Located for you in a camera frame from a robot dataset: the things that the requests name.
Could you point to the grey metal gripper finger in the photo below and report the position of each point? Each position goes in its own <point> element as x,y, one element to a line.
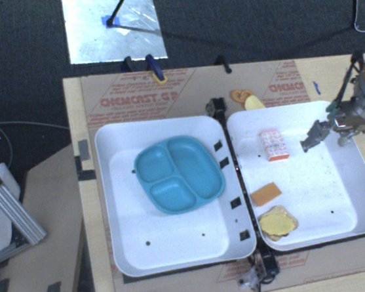
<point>314,134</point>
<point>346,138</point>

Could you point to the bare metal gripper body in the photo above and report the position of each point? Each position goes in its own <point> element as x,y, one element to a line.
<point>357,117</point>

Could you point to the orange and white carton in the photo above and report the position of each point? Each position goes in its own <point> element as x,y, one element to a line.
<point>275,145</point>

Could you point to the white plastic tray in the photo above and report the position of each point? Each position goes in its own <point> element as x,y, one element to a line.
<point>317,198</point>
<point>181,241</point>

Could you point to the yellow oval chip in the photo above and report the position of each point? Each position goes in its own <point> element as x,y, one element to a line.
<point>254,103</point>

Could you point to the orange cheese slice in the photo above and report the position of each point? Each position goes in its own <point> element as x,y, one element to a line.
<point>266,194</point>

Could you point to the brown cardboard board red print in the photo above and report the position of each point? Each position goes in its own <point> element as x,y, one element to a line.
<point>260,76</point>

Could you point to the thin black rod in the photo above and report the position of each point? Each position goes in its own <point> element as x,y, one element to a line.
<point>238,168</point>

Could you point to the orange pretzel biscuit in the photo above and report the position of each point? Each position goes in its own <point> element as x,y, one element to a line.
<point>238,95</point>

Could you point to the tan bread slice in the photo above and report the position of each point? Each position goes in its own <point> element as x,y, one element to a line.
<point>292,219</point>

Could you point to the yellow round slice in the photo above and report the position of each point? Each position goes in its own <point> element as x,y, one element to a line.
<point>274,225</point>

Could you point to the blue divided plate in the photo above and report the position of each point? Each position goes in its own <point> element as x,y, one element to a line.
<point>185,171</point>

